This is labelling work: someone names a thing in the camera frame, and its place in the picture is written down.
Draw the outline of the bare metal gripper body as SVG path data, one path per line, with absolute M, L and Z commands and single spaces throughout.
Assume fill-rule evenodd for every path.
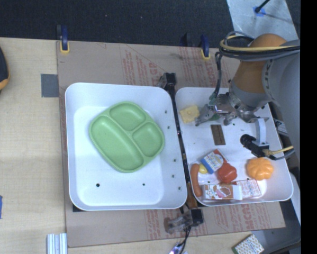
M 224 116 L 234 113 L 246 123 L 255 123 L 259 119 L 255 113 L 268 102 L 269 96 L 265 93 L 227 92 L 211 97 L 205 109 Z

